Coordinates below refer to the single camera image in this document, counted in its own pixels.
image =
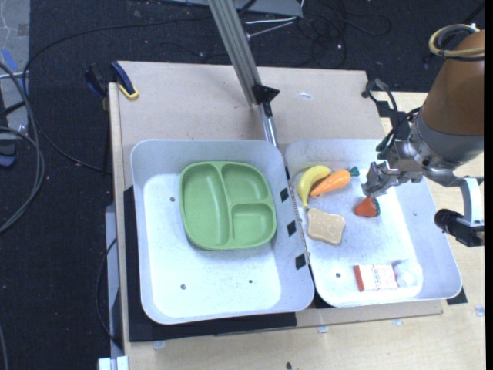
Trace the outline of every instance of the black bracket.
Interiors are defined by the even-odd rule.
[[[252,90],[257,104],[262,104],[265,115],[271,117],[272,108],[270,107],[270,102],[279,94],[279,90],[258,84],[254,85]]]

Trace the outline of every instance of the black floor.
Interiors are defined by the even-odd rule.
[[[304,20],[252,38],[251,47],[259,66],[365,70],[369,79],[380,78],[391,90],[427,92],[441,67],[439,58],[426,59],[428,38],[466,19],[483,29],[484,9],[470,18],[483,2],[307,0]],[[30,26],[32,108],[59,151],[81,163],[41,137],[47,165],[42,189],[19,222],[0,235],[0,323],[10,368],[92,369],[98,358],[109,356],[109,339],[96,313],[96,278],[105,252],[112,178],[98,171],[110,169],[105,164],[108,116],[87,88],[84,71],[95,62],[111,79],[108,64],[118,59],[229,60],[204,7],[31,0]],[[247,28],[255,32],[269,26]],[[18,147],[16,165],[0,170],[0,224],[28,196],[34,180],[33,149],[24,143]]]

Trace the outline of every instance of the green tray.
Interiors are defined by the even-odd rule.
[[[276,232],[269,184],[249,164],[191,164],[180,175],[179,195],[186,236],[197,247],[252,248],[270,241]]]

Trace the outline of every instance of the black fabric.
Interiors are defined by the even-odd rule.
[[[391,91],[427,92],[443,62],[434,57],[425,64],[428,38],[471,16],[483,1],[307,0],[303,21],[254,36],[251,47],[259,66],[364,70]],[[343,8],[352,14],[341,16]],[[105,163],[108,114],[85,83],[91,63],[107,79],[114,60],[229,64],[208,8],[143,0],[31,0],[30,13],[31,56],[91,29],[154,24],[67,39],[30,66],[30,99],[40,126],[61,150],[96,167]],[[383,15],[390,32],[368,34],[385,33],[389,22],[359,15]],[[242,15],[244,21],[265,18]],[[155,25],[173,19],[179,21]],[[471,20],[484,28],[484,9]],[[246,26],[255,33],[272,25]],[[274,100],[274,120],[276,108]],[[0,170],[0,220],[22,204],[34,179],[33,150],[18,144],[16,164]],[[42,191],[0,236],[0,322],[11,368],[86,370],[110,355],[95,292],[112,179],[60,156],[44,138],[41,145],[47,163]]]
[[[296,316],[293,312],[187,322],[180,325],[161,325],[154,322],[144,312],[140,300],[139,254],[133,188],[125,191],[124,203],[130,341],[170,340],[296,326]]]

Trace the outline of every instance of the table surface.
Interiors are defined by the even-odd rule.
[[[262,139],[256,108],[248,106],[231,66],[120,62],[139,90],[127,100],[109,87],[119,274],[126,276],[123,191],[132,185],[129,155],[149,138]],[[259,68],[267,86],[280,90],[272,102],[281,151],[305,138],[380,139],[390,129],[374,104],[361,97],[361,71]],[[376,92],[378,99],[384,93]],[[422,105],[425,93],[396,92],[399,109]],[[457,175],[484,175],[480,155]],[[463,211],[458,188],[428,182],[437,209]],[[484,199],[484,184],[481,185]],[[298,327],[236,335],[130,342],[126,278],[120,278],[123,351],[130,368],[149,369],[372,369],[485,368],[485,249],[449,242],[468,302],[423,301],[362,308],[308,308]],[[329,325],[319,332],[318,325]]]

